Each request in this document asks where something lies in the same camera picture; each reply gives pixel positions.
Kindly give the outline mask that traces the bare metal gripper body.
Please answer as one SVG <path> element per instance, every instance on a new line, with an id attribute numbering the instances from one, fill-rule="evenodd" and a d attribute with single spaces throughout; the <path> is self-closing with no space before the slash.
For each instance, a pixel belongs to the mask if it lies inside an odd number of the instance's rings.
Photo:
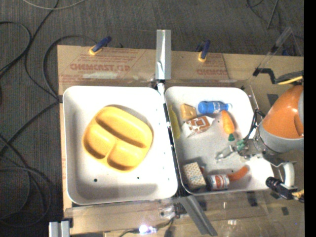
<path id="1" fill-rule="evenodd" d="M 237 153 L 246 160 L 251 158 L 263 158 L 264 144 L 259 137 L 240 140 L 237 143 Z"/>

